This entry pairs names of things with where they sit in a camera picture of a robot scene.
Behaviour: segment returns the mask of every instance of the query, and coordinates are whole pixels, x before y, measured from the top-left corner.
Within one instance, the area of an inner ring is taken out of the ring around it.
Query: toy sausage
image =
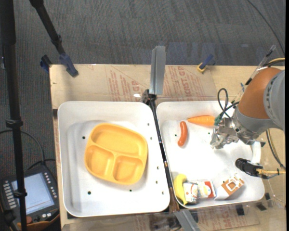
[[[186,122],[184,121],[180,122],[180,128],[181,128],[181,136],[178,141],[178,146],[184,146],[188,134]]]

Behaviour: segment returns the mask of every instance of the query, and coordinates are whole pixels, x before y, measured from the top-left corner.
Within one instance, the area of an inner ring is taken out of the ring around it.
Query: white object
[[[99,123],[124,126],[142,134],[148,158],[141,179],[132,185],[105,181],[89,173],[84,152]],[[138,102],[68,101],[58,109],[63,201],[76,217],[160,212],[170,202],[153,113]]]
[[[225,145],[222,149],[212,149],[210,141],[213,129],[187,121],[188,118],[198,115],[216,117],[220,113],[221,108],[217,101],[163,102],[157,106],[158,123],[172,180],[175,174],[182,173],[187,176],[187,180],[209,179],[214,187],[218,187],[233,174],[244,174],[235,166],[235,161],[238,158],[250,160],[250,146],[239,141]],[[188,129],[183,147],[177,144],[181,133],[181,121],[186,122]],[[183,205],[178,202],[186,208],[193,209],[254,202],[263,197],[264,185],[261,178],[244,174],[244,182],[240,191],[223,201],[215,201],[213,198],[201,199],[195,205]]]

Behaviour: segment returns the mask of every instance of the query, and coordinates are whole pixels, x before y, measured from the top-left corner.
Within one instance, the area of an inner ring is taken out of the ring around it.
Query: gray carpet
[[[258,65],[272,45],[271,58],[285,57],[286,0],[44,0],[63,47],[75,64],[151,64],[156,45],[166,46],[166,64],[202,62]],[[59,64],[29,0],[14,0],[16,60],[22,130],[54,158],[52,106],[43,55]],[[5,70],[0,67],[0,131],[10,117]],[[37,144],[23,135],[24,168],[40,160]],[[47,165],[54,174],[53,161]],[[15,173],[10,132],[0,134],[0,179]],[[8,231],[0,212],[0,231]],[[60,230],[59,221],[48,231]]]

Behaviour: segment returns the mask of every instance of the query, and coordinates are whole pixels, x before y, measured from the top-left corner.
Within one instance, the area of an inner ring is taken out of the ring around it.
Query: divided yellow plate
[[[96,125],[85,149],[85,166],[96,177],[119,184],[134,184],[145,170],[146,139],[139,133],[111,123]]]

